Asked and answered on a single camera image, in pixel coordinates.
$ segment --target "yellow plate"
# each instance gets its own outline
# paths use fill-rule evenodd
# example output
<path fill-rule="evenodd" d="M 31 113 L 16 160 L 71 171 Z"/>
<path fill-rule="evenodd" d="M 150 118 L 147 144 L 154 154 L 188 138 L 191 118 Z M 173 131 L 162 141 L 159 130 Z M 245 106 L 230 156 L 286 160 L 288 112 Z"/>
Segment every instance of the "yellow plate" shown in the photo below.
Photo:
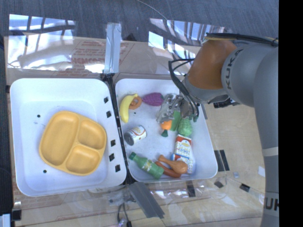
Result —
<path fill-rule="evenodd" d="M 74 175 L 89 175 L 99 166 L 107 142 L 105 129 L 74 112 L 52 116 L 42 135 L 39 154 L 47 164 Z"/>

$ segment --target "white cable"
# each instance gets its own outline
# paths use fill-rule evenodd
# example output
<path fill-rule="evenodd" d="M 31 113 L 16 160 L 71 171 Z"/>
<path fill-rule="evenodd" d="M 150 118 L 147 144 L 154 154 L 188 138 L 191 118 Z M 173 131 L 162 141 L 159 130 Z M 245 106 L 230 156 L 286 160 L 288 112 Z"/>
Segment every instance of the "white cable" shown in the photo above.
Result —
<path fill-rule="evenodd" d="M 151 9 L 153 9 L 154 11 L 156 11 L 157 13 L 159 13 L 164 19 L 168 20 L 163 14 L 161 14 L 158 10 L 154 9 L 152 6 L 148 5 L 147 3 L 142 2 L 142 1 L 140 1 L 140 0 L 136 0 L 136 1 L 138 1 L 138 2 L 140 2 L 140 3 L 143 3 L 143 4 L 146 5 L 147 7 L 150 7 Z"/>

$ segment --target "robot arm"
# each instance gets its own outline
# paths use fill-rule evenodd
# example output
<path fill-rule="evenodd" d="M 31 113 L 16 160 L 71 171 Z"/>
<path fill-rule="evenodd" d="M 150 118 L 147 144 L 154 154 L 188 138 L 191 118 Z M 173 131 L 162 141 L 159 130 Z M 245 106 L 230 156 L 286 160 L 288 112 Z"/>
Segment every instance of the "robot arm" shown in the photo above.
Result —
<path fill-rule="evenodd" d="M 279 226 L 278 43 L 240 35 L 241 39 L 248 38 L 257 43 L 237 48 L 230 41 L 236 39 L 234 36 L 224 34 L 227 40 L 222 40 L 218 38 L 222 35 L 213 35 L 202 44 L 182 86 L 170 70 L 180 89 L 181 115 L 197 116 L 197 107 L 188 105 L 220 104 L 228 100 L 230 105 L 234 101 L 254 107 L 266 174 L 261 226 Z"/>

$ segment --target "clear plastic sheet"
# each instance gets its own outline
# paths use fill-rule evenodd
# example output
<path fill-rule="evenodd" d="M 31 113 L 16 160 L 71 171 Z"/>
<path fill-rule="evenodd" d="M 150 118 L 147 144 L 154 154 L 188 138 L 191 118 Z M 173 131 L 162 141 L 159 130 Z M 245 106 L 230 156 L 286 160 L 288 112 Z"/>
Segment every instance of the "clear plastic sheet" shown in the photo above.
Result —
<path fill-rule="evenodd" d="M 106 36 L 77 36 L 77 21 L 11 15 L 9 26 L 11 35 L 5 38 L 8 85 L 20 78 L 99 79 L 104 73 Z M 101 25 L 99 29 L 106 34 L 107 26 Z M 194 58 L 207 32 L 229 32 L 220 26 L 153 18 L 146 27 L 147 41 L 121 39 L 116 80 L 122 77 L 169 78 L 168 61 Z M 190 64 L 184 65 L 176 74 L 182 76 L 189 68 Z M 259 142 L 250 143 L 258 136 L 253 110 L 239 106 L 215 112 L 208 105 L 206 114 L 214 151 L 222 156 L 225 150 L 230 169 L 224 168 L 207 180 L 147 183 L 148 190 L 165 212 L 164 219 L 154 218 L 150 226 L 245 218 L 260 220 L 265 178 L 258 174 L 258 167 L 263 167 Z M 240 128 L 246 131 L 238 136 Z M 232 148 L 234 145 L 238 147 L 237 152 Z M 142 226 L 149 221 L 127 185 L 28 197 L 18 189 L 14 170 L 12 174 L 14 202 L 20 203 L 22 209 L 22 219 L 16 226 L 56 221 L 79 226 L 89 223 L 126 226 L 127 218 Z"/>

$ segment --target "white plastic tray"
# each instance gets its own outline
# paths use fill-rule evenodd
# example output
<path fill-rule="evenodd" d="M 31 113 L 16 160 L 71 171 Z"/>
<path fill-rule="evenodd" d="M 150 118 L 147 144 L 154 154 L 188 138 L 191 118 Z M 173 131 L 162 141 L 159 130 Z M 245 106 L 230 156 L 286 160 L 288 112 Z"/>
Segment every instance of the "white plastic tray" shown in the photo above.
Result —
<path fill-rule="evenodd" d="M 143 97 L 146 94 L 159 92 L 163 96 L 169 93 L 179 94 L 178 88 L 171 80 L 163 79 L 121 79 L 116 83 L 116 96 L 118 105 L 128 94 L 137 93 Z M 125 133 L 133 127 L 141 124 L 147 131 L 147 137 L 138 141 L 133 146 L 125 142 L 127 156 L 135 152 L 138 156 L 147 157 L 152 161 L 157 161 L 159 155 L 164 155 L 170 159 L 174 151 L 177 133 L 169 131 L 168 137 L 161 136 L 162 129 L 156 121 L 156 112 L 160 106 L 150 106 L 142 102 L 141 106 L 135 110 L 130 110 L 129 122 L 121 121 L 122 132 Z M 192 123 L 192 153 L 195 160 L 195 170 L 192 174 L 183 174 L 180 178 L 172 178 L 162 175 L 159 180 L 141 170 L 134 161 L 128 159 L 130 173 L 139 182 L 164 182 L 194 179 L 208 179 L 217 174 L 218 165 L 214 155 L 213 145 L 210 139 L 208 128 L 202 110 L 197 122 Z"/>
<path fill-rule="evenodd" d="M 125 180 L 125 162 L 105 83 L 97 79 L 19 79 L 11 85 L 10 99 L 16 180 L 22 193 L 59 194 L 117 186 Z M 39 156 L 44 129 L 50 118 L 62 110 L 82 114 L 107 132 L 102 161 L 90 175 L 72 175 L 55 169 Z"/>

